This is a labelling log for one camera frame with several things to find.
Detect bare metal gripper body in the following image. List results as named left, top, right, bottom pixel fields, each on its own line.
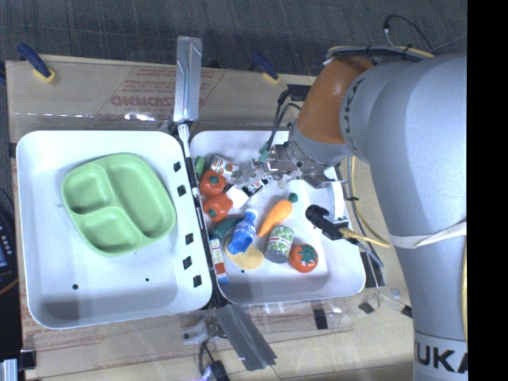
left=262, top=142, right=339, bottom=191

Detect black white and red packet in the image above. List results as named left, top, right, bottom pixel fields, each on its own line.
left=241, top=175, right=275, bottom=198

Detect white cube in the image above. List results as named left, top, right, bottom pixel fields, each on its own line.
left=225, top=184, right=251, bottom=210

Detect white can with tomato print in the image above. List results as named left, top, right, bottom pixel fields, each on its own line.
left=208, top=153, right=241, bottom=185

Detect orange bell pepper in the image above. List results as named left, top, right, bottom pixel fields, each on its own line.
left=198, top=168, right=228, bottom=198
left=202, top=192, right=235, bottom=224

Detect orange carrot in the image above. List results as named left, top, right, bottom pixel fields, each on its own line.
left=256, top=191, right=300, bottom=239

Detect dark green toy cucumber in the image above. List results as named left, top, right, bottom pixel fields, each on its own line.
left=209, top=214, right=245, bottom=241

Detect blue bottle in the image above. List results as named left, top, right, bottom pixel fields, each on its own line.
left=226, top=207, right=260, bottom=256

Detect green peas can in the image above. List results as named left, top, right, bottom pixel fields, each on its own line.
left=263, top=225, right=296, bottom=264

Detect yellow round biscuit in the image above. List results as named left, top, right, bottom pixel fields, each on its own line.
left=223, top=235, right=266, bottom=271

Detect red and white carton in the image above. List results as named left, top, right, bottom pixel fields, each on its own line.
left=208, top=237, right=231, bottom=287

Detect orange tomato with green top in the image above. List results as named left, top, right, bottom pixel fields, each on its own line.
left=287, top=243, right=320, bottom=275

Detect white plastic tray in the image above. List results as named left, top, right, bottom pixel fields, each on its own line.
left=14, top=129, right=214, bottom=330
left=189, top=129, right=367, bottom=306

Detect green divided plate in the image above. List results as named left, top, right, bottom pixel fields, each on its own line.
left=60, top=152, right=178, bottom=258

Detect brown cardboard board, red print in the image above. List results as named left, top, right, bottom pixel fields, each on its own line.
left=5, top=53, right=414, bottom=381

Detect black cylinder on white bracket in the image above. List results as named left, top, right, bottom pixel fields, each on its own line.
left=304, top=179, right=351, bottom=242

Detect black block with thin wires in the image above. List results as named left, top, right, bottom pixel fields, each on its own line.
left=284, top=84, right=312, bottom=103

